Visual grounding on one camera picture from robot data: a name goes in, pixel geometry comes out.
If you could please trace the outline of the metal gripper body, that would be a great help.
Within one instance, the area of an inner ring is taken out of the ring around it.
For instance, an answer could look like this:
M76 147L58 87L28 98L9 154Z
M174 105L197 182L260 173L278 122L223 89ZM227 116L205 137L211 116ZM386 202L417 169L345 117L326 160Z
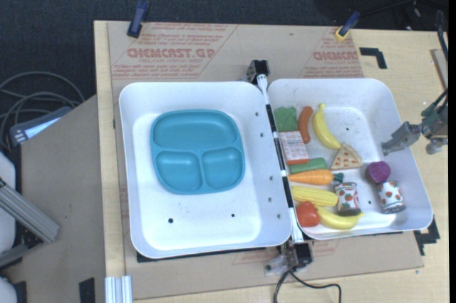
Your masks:
M422 113L422 134L427 138L448 137L447 106L432 103Z

